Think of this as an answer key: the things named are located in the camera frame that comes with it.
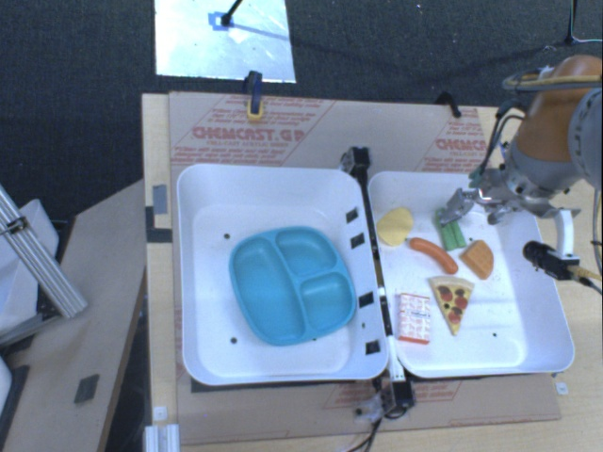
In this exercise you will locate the pizza slice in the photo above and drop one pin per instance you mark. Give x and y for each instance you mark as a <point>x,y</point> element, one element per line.
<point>451,301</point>

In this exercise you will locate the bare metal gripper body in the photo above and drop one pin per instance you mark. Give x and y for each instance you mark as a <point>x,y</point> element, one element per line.
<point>516,191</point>

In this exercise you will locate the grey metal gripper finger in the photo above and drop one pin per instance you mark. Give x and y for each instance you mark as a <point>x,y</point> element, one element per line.
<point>459,204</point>
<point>497,214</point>

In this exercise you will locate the white plastic tray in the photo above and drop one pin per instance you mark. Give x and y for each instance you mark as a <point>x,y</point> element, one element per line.
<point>212,262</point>
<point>494,346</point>

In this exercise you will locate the orange bread slice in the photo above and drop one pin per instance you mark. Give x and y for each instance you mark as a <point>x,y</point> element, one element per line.
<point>478,259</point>

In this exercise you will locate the yellow potato chip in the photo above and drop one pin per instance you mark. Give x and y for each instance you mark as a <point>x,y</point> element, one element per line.
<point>395,226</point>

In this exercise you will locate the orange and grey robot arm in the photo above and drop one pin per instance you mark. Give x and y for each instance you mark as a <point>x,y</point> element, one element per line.
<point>546,125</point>

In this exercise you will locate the green celery sticks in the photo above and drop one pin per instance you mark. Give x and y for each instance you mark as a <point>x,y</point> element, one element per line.
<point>452,236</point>

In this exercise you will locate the brown cardboard board red print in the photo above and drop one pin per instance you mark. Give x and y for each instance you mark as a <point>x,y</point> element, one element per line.
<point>306,125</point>

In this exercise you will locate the orange sausage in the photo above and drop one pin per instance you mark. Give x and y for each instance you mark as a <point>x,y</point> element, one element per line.
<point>433,254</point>

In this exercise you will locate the orange and white carton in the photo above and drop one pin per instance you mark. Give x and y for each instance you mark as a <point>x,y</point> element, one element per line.
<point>414,318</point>

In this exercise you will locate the blue divided plate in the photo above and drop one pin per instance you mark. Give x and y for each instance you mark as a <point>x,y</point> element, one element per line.
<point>282,295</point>

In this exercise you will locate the thin black and white rod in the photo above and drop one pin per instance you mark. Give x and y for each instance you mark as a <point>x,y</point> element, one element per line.
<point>376,262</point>

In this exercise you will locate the black cylinder on white bracket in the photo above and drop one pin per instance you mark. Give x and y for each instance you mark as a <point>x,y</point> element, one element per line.
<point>546,256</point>

